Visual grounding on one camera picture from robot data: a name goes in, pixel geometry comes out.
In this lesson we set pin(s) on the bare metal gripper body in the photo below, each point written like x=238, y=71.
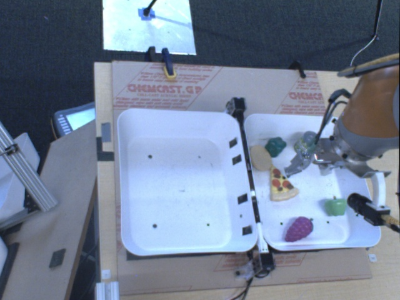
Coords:
x=342, y=158

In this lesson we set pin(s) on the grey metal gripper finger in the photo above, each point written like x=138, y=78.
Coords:
x=298, y=164
x=328, y=168

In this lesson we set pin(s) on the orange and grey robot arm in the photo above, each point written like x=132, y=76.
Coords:
x=372, y=105

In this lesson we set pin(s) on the clear plastic bottle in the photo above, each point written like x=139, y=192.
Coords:
x=303, y=142

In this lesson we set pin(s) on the pizza slice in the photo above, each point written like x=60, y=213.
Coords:
x=281, y=187

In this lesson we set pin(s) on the green broccoli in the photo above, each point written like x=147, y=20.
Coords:
x=275, y=146

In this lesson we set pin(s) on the tan round biscuit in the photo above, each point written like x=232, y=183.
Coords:
x=261, y=158

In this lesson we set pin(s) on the green bell pepper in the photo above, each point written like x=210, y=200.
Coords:
x=336, y=206

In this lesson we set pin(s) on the thin black and white rod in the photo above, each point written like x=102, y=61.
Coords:
x=250, y=173

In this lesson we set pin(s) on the white plastic tray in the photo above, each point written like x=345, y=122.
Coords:
x=312, y=227
x=175, y=186

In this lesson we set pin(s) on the purple grapes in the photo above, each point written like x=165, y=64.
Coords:
x=298, y=230

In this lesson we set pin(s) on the brown cardboard board red print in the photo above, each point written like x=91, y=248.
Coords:
x=200, y=86

